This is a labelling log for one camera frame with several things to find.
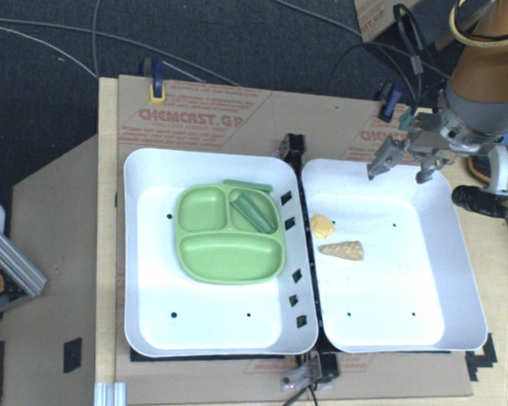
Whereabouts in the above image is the white plastic tray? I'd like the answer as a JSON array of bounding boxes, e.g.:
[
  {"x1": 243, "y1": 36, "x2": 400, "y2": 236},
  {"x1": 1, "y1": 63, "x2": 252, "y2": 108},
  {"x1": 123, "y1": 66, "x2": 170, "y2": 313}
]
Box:
[
  {"x1": 290, "y1": 156, "x2": 499, "y2": 362},
  {"x1": 111, "y1": 146, "x2": 330, "y2": 368}
]

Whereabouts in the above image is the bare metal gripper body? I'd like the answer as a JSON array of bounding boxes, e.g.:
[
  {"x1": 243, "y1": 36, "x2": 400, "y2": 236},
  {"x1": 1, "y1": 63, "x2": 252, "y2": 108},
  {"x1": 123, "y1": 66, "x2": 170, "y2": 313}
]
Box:
[{"x1": 403, "y1": 104, "x2": 500, "y2": 167}]

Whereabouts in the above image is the tan toy pizza slice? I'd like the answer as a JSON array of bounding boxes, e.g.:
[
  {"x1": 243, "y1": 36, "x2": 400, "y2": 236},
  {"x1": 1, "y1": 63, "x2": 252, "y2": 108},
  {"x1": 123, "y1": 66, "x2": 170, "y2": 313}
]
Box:
[{"x1": 318, "y1": 237, "x2": 366, "y2": 262}]

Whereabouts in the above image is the brown cardboard board red print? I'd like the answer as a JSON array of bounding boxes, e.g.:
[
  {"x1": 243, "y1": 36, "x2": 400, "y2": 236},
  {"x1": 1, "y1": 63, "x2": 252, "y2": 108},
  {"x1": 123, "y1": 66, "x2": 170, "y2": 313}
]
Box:
[{"x1": 98, "y1": 74, "x2": 493, "y2": 406}]

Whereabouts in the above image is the green toy celery stick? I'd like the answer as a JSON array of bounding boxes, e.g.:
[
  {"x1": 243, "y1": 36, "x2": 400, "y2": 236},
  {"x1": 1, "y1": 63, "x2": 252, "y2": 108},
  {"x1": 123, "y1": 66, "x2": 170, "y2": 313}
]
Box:
[{"x1": 227, "y1": 190, "x2": 280, "y2": 236}]

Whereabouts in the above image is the black cylinder on white bracket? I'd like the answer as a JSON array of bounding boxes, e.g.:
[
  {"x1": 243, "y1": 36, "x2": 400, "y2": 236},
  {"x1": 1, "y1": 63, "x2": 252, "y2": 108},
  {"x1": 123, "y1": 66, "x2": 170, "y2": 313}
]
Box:
[{"x1": 450, "y1": 140, "x2": 508, "y2": 219}]

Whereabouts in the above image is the green divided plate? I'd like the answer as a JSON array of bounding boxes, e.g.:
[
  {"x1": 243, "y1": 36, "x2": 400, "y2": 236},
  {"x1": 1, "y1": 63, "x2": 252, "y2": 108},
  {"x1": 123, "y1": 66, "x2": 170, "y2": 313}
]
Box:
[{"x1": 171, "y1": 179, "x2": 291, "y2": 290}]

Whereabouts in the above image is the black block with thin wires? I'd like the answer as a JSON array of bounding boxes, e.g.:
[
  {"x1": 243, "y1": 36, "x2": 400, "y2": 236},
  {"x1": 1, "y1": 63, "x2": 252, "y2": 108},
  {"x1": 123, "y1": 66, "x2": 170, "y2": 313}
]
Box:
[
  {"x1": 278, "y1": 132, "x2": 306, "y2": 163},
  {"x1": 280, "y1": 349, "x2": 341, "y2": 395}
]

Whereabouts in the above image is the thin black rod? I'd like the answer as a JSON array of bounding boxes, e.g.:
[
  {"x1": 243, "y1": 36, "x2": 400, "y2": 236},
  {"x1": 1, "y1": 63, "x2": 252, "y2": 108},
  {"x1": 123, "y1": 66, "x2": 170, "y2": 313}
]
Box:
[{"x1": 283, "y1": 153, "x2": 336, "y2": 355}]

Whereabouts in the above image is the yellow toy biscuit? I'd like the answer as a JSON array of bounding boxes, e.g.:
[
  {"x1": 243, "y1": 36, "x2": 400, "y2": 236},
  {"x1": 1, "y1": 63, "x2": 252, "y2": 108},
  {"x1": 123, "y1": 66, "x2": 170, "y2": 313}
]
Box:
[{"x1": 308, "y1": 212, "x2": 338, "y2": 241}]

